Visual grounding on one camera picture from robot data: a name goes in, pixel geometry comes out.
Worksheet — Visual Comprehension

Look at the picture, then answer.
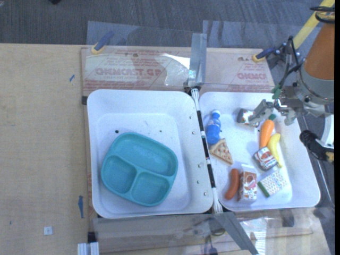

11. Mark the orange carrot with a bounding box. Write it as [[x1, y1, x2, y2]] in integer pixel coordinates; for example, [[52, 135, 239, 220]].
[[258, 113, 277, 150]]

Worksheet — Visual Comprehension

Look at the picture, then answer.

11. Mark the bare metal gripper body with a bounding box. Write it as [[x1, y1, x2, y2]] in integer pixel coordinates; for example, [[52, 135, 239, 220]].
[[273, 85, 335, 118]]

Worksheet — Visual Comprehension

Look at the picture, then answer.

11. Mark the red and white can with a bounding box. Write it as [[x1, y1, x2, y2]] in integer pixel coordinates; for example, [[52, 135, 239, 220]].
[[252, 146, 279, 172]]

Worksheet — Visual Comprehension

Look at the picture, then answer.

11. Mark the pizza slice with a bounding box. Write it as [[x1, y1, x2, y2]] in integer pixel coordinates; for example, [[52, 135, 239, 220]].
[[208, 138, 234, 166]]

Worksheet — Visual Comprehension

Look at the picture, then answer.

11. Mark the blue bottle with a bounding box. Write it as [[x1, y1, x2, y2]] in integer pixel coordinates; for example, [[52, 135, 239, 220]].
[[205, 109, 222, 146]]

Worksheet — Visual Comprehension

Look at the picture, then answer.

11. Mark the white plastic tray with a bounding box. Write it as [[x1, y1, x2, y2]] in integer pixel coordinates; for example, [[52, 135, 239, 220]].
[[86, 89, 215, 219], [198, 91, 321, 213]]

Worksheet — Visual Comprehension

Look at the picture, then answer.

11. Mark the brown cardboard board red print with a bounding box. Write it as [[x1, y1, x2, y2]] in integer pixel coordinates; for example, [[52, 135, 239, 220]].
[[80, 46, 315, 252]]

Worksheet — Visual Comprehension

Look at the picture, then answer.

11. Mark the yellow banana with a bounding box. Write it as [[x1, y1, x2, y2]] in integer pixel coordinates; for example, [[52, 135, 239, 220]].
[[266, 132, 283, 168]]

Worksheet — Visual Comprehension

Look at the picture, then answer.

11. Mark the black cylinder on white bracket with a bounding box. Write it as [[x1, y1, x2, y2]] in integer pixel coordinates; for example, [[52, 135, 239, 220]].
[[299, 114, 335, 163]]

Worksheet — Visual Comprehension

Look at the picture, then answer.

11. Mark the white packet with green edge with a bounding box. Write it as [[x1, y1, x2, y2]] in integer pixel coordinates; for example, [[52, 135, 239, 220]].
[[257, 168, 288, 198]]

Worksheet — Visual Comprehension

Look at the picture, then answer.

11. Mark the orange sausage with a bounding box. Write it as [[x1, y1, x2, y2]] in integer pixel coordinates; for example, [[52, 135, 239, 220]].
[[224, 168, 241, 200]]

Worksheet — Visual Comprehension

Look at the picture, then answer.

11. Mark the brown and white carton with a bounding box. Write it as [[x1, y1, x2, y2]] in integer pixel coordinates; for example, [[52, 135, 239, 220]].
[[236, 163, 258, 203]]

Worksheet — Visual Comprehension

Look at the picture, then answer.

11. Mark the white can with red print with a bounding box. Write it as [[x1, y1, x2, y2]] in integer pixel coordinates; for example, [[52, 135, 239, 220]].
[[236, 108, 260, 128]]

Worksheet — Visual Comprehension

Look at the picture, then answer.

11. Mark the teal divided plate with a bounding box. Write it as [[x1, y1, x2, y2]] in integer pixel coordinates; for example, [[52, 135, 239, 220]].
[[100, 132, 180, 208]]

